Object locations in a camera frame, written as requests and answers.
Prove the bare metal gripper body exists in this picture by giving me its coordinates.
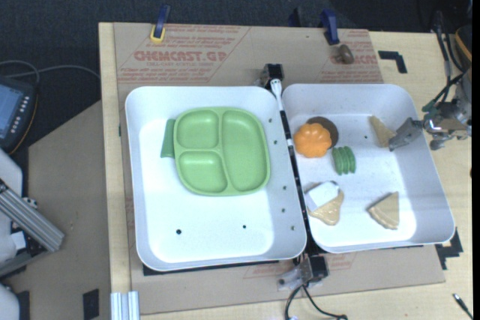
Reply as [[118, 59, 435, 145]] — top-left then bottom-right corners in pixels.
[[422, 98, 473, 136]]

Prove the beige toy pizza slice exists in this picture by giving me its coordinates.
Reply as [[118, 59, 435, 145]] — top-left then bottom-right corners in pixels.
[[367, 115, 397, 148]]

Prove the white plastic tray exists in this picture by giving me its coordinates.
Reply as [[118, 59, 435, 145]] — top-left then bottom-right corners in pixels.
[[124, 85, 308, 272], [280, 82, 457, 255]]

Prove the green toy pea pod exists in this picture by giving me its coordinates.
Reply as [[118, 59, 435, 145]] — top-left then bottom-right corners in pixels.
[[331, 145, 358, 177]]

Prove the brown round biscuit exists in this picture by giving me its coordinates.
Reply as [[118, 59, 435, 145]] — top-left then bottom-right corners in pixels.
[[304, 115, 340, 148]]

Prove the tan toy sandwich wedge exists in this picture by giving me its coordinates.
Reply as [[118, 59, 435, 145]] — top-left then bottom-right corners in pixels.
[[367, 191, 401, 231]]

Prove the orange toy pumpkin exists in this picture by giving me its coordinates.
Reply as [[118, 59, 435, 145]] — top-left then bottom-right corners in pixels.
[[292, 122, 333, 159]]

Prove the white toy carton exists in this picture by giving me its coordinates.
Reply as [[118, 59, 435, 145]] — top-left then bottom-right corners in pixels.
[[304, 180, 340, 213]]

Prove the beige pear-shaped toy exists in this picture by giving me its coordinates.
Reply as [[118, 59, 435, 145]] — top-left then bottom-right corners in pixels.
[[307, 190, 345, 226]]

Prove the thin black and white rod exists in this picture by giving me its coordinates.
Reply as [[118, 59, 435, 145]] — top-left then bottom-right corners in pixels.
[[270, 79, 311, 256]]

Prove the green divided plate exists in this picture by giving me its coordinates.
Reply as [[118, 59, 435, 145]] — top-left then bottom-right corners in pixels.
[[160, 106, 272, 197]]

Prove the brown cardboard board red print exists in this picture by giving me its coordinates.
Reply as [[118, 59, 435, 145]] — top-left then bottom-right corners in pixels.
[[112, 22, 447, 316]]

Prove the black block with thin wires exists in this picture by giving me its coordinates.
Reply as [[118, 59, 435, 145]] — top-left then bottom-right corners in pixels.
[[277, 254, 331, 292], [262, 63, 284, 85]]

